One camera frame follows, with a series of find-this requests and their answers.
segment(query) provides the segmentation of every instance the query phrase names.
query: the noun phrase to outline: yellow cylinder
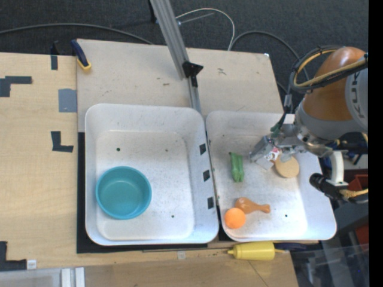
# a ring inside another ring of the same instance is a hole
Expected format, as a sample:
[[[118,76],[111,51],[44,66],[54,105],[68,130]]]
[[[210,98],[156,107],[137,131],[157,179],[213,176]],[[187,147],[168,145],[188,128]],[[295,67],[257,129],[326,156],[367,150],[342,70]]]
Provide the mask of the yellow cylinder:
[[[272,242],[248,242],[234,245],[227,253],[236,259],[270,261],[274,259],[275,248]]]

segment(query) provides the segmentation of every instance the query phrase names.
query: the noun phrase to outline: toy orange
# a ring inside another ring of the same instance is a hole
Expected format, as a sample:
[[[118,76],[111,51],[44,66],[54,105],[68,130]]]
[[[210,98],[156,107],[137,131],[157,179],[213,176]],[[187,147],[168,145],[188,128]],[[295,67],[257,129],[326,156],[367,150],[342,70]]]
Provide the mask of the toy orange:
[[[224,216],[225,223],[229,228],[240,228],[246,222],[246,215],[242,209],[230,208]]]

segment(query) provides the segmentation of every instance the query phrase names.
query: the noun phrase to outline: beige circular object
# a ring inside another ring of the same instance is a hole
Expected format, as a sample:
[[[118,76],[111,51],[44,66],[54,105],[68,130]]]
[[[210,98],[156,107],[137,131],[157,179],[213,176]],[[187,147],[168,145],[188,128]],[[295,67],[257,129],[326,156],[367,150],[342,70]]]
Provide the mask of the beige circular object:
[[[299,173],[299,163],[295,157],[291,157],[285,163],[281,162],[280,157],[275,160],[275,170],[283,178],[293,178]]]

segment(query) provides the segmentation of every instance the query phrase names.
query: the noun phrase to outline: white cable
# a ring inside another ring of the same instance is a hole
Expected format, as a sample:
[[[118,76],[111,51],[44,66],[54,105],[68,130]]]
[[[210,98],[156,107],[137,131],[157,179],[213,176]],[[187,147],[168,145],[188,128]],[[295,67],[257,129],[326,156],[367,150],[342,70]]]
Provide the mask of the white cable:
[[[229,51],[231,46],[232,46],[232,42],[233,42],[234,36],[235,36],[235,25],[234,25],[234,21],[225,12],[217,10],[216,8],[199,8],[198,10],[190,11],[190,12],[184,13],[182,15],[176,16],[176,19],[179,19],[181,17],[184,17],[186,15],[189,15],[189,14],[192,14],[192,13],[195,13],[195,12],[198,12],[198,11],[216,11],[218,13],[221,13],[221,14],[225,15],[230,20],[230,22],[232,23],[232,26],[233,26],[233,35],[232,35],[232,39],[230,40],[229,47],[227,49]]]

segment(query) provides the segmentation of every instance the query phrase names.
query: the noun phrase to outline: bowl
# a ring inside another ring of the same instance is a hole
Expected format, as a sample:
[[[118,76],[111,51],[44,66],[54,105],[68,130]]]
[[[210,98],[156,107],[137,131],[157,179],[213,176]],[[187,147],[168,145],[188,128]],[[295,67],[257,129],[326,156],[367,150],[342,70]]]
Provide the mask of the bowl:
[[[151,186],[140,171],[127,166],[114,167],[98,179],[96,199],[109,216],[115,219],[132,219],[148,208]]]

